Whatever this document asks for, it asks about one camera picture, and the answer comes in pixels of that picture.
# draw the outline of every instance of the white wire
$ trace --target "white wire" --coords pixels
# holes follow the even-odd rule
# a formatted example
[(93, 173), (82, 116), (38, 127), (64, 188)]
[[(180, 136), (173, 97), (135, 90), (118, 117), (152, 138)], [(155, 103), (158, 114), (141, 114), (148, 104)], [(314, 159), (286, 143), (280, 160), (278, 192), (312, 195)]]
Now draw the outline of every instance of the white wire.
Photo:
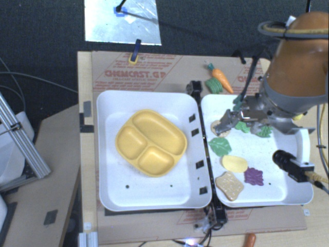
[(20, 93), (21, 93), (20, 96), (21, 96), (21, 98), (22, 98), (22, 100), (23, 100), (23, 111), (26, 111), (25, 97), (24, 97), (24, 93), (23, 93), (23, 91), (22, 91), (22, 88), (21, 88), (20, 84), (17, 82), (17, 80), (16, 80), (16, 78), (14, 77), (14, 75), (12, 74), (11, 70), (10, 70), (9, 67), (6, 65), (6, 63), (2, 60), (1, 57), (0, 57), (0, 61), (1, 61), (1, 63), (3, 64), (3, 66), (5, 67), (5, 69), (7, 70), (7, 72), (10, 73), (11, 78), (12, 78), (13, 81), (15, 82), (17, 88), (19, 89), (19, 91), (20, 91)]
[(325, 163), (325, 159), (324, 159), (324, 156), (323, 156), (323, 150), (321, 148), (322, 143), (321, 143), (321, 138), (320, 138), (320, 106), (319, 105), (317, 106), (317, 137), (318, 137), (318, 147), (319, 147), (320, 158), (321, 158), (321, 161), (322, 161), (324, 171), (325, 171), (325, 173), (326, 173), (326, 175), (329, 179), (329, 173), (328, 173), (327, 165)]
[(9, 91), (15, 93), (15, 94), (18, 96), (18, 98), (22, 101), (23, 106), (24, 106), (24, 99), (22, 98), (22, 96), (21, 96), (17, 91), (13, 90), (13, 89), (10, 88), (10, 87), (4, 86), (4, 85), (0, 85), (0, 88), (3, 88), (3, 89), (6, 89), (6, 90), (9, 90)]
[(19, 75), (19, 76), (27, 77), (27, 78), (34, 79), (34, 80), (40, 80), (40, 81), (49, 83), (51, 85), (57, 86), (59, 88), (65, 89), (67, 91), (70, 91), (70, 92), (73, 92), (73, 93), (78, 93), (78, 91), (75, 91), (75, 90), (70, 89), (68, 87), (65, 87), (63, 85), (60, 85), (60, 84), (57, 84), (55, 82), (52, 82), (52, 81), (49, 81), (49, 80), (45, 80), (45, 79), (42, 79), (42, 78), (39, 78), (39, 77), (36, 77), (36, 76), (32, 76), (32, 75), (29, 75), (29, 74), (19, 73), (19, 72), (0, 72), (0, 75), (11, 75), (11, 74), (12, 75)]

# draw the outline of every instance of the orange carrot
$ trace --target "orange carrot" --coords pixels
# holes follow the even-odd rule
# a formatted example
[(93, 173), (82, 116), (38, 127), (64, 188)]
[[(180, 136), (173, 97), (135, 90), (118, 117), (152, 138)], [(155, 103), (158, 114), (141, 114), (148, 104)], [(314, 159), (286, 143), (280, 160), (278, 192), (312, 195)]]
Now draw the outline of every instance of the orange carrot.
[(231, 94), (234, 93), (230, 83), (228, 82), (228, 79), (220, 69), (214, 68), (212, 70), (212, 76), (216, 78), (218, 81), (220, 81), (220, 83), (222, 84), (225, 90), (227, 90)]

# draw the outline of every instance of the metal plate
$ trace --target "metal plate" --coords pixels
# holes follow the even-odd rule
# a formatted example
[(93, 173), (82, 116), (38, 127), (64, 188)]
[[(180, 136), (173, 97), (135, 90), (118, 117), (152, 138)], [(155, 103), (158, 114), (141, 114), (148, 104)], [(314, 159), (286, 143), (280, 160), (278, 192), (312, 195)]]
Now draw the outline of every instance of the metal plate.
[(85, 0), (85, 39), (93, 42), (161, 45), (155, 0)]

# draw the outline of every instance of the yellow object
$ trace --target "yellow object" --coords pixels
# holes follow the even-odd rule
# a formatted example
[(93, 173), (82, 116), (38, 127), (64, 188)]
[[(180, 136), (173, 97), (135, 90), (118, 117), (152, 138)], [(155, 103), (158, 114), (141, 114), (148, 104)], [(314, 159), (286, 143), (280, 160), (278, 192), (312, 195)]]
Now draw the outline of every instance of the yellow object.
[[(323, 136), (322, 136), (322, 125), (323, 125), (323, 115), (324, 115), (324, 111), (325, 111), (325, 107), (326, 107), (326, 104), (324, 103), (323, 106), (322, 106), (322, 112), (321, 112), (321, 116), (320, 116), (320, 127), (319, 127), (319, 133), (320, 133), (320, 143), (323, 144)], [(324, 157), (324, 161), (326, 163), (326, 165), (329, 167), (328, 165), (328, 158), (325, 156), (325, 152), (323, 153), (323, 157)]]
[(183, 132), (152, 110), (135, 113), (120, 129), (115, 145), (130, 164), (151, 177), (167, 174), (187, 148)]
[(314, 181), (319, 181), (319, 182), (324, 182), (324, 183), (329, 183), (328, 179), (323, 178), (319, 174), (316, 174), (315, 172), (312, 171), (306, 171), (305, 175), (309, 177), (309, 179), (314, 180)]
[(131, 53), (130, 54), (130, 56), (129, 56), (129, 59), (128, 59), (128, 62), (129, 62), (129, 64), (131, 64), (131, 65), (135, 65), (136, 63), (137, 63), (137, 61), (138, 61), (138, 55), (136, 56), (136, 59), (135, 59), (135, 61), (132, 61), (132, 56), (133, 56), (133, 54)]
[(248, 169), (248, 162), (244, 158), (234, 155), (224, 155), (222, 164), (226, 170), (233, 173), (243, 173)]
[(296, 115), (296, 116), (293, 118), (293, 120), (294, 120), (294, 121), (298, 121), (298, 120), (300, 120), (301, 118), (303, 118), (303, 114)]
[(214, 68), (212, 70), (212, 76), (214, 78), (216, 78), (222, 84), (222, 86), (225, 90), (227, 90), (231, 94), (234, 93), (228, 79), (226, 78), (226, 76), (224, 75), (224, 73), (220, 69)]

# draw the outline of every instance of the orange object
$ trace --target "orange object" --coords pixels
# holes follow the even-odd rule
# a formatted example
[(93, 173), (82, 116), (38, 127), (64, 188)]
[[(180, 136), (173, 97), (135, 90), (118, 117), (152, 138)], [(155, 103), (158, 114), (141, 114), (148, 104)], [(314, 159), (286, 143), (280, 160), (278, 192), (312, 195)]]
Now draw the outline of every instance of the orange object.
[[(288, 30), (327, 28), (328, 13), (309, 12), (293, 21)], [(282, 39), (265, 75), (268, 85), (273, 91), (286, 96), (325, 95), (328, 49), (328, 39)]]
[(214, 78), (216, 78), (222, 84), (222, 86), (225, 90), (227, 90), (231, 94), (234, 93), (230, 83), (228, 82), (228, 79), (226, 78), (226, 76), (220, 69), (214, 68), (212, 70), (212, 76)]
[(244, 247), (253, 247), (256, 242), (256, 235), (254, 233), (250, 233), (248, 235), (246, 244)]

